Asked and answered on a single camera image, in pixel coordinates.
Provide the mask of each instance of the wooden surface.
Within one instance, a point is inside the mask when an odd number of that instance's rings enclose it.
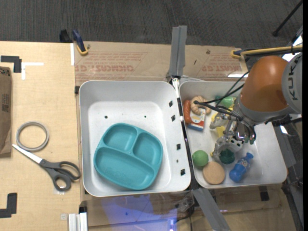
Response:
[[[46,125],[50,141],[35,154],[49,161],[67,160],[78,164],[78,102],[74,94],[75,71],[71,66],[70,45],[0,42],[0,54],[20,56],[23,62],[44,63],[44,66],[27,66],[25,80],[21,80],[21,74],[13,74],[13,143],[18,127],[36,120]],[[13,64],[0,65],[13,69]],[[21,139],[25,145],[36,146],[44,140],[44,134],[37,128],[28,128]],[[65,215],[78,213],[81,198],[92,200],[84,196],[81,180],[73,183],[69,191],[59,194],[47,172],[15,149],[10,157],[0,158],[0,209],[6,208],[7,194],[13,192],[18,194],[17,213],[11,218],[0,218],[1,231],[66,231]],[[241,202],[242,198],[236,200],[235,196],[239,196],[236,194],[217,196],[220,206],[229,210],[224,216],[232,230],[295,230],[289,205],[279,186],[269,192],[271,202],[267,204],[260,201],[256,193],[254,191],[255,201],[249,202]],[[161,202],[153,204],[157,205],[155,210],[160,209]],[[211,230],[198,210],[191,221],[193,230]],[[89,230],[151,231],[163,227],[159,222],[91,227]],[[189,222],[189,218],[179,221],[178,230],[189,230]]]

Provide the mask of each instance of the blue plate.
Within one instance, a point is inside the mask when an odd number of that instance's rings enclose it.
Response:
[[[143,190],[155,180],[163,146],[153,134],[126,123],[117,123],[102,136],[94,167],[105,179],[128,189]]]

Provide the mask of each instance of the tan disc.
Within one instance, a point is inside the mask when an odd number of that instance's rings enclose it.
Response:
[[[203,168],[203,177],[209,184],[221,184],[225,179],[225,170],[217,162],[208,162]]]

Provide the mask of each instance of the toy bottle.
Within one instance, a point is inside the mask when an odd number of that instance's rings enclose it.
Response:
[[[234,168],[230,171],[229,177],[234,182],[239,182],[243,175],[250,168],[250,160],[254,156],[251,153],[247,153],[245,157],[242,157],[237,161]]]

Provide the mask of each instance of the robotic hand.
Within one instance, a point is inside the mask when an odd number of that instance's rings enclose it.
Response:
[[[260,58],[234,101],[232,115],[218,113],[210,125],[216,128],[227,123],[212,153],[214,159],[219,160],[220,153],[227,148],[235,153],[245,142],[253,144],[255,125],[289,114],[302,115],[302,74],[302,53],[290,62],[273,55]]]

